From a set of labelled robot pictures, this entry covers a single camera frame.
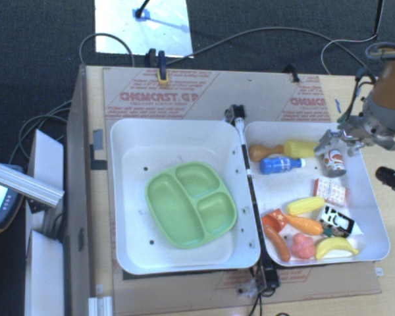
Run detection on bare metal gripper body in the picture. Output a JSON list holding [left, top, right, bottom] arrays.
[[339, 115, 395, 151]]

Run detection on red and white can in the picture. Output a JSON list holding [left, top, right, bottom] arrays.
[[323, 148, 348, 178]]

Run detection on yellow bottle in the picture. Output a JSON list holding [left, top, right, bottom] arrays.
[[283, 139, 321, 159]]

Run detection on orange and white carton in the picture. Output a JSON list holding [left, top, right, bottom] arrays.
[[313, 177, 348, 208]]

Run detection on blue bottle white cap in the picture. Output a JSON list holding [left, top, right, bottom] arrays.
[[259, 156, 307, 176]]

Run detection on white plastic tray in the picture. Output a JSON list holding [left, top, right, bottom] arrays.
[[110, 118, 262, 275], [243, 120, 391, 268]]

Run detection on brown chicken drumstick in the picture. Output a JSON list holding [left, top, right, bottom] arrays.
[[248, 144, 285, 163]]

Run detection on yellow corn cob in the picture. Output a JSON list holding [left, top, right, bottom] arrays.
[[285, 196, 326, 217]]

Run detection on black and white carton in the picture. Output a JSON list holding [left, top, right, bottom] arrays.
[[317, 205, 356, 238]]

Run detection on thin black and white rod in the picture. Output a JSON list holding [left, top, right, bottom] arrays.
[[236, 118, 275, 276]]

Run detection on orange carrot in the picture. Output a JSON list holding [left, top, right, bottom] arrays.
[[284, 213, 325, 237]]

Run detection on red fries box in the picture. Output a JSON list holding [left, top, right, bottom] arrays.
[[261, 208, 290, 234]]

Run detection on yellow banana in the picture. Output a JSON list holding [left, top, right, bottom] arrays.
[[315, 236, 360, 261]]

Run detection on pink lumpy toy food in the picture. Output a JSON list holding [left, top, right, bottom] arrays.
[[290, 232, 317, 261]]

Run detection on orange sausage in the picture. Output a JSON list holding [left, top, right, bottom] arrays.
[[263, 224, 292, 263]]

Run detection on brown cardboard board red print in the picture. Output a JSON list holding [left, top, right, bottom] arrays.
[[102, 66, 382, 304]]

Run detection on green divided plate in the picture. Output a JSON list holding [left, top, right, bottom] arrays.
[[145, 161, 239, 250]]

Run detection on black cylinder on white bracket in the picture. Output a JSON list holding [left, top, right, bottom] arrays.
[[375, 140, 395, 196]]

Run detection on black block with thin wires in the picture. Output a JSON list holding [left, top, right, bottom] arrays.
[[224, 104, 247, 125], [255, 264, 281, 292]]

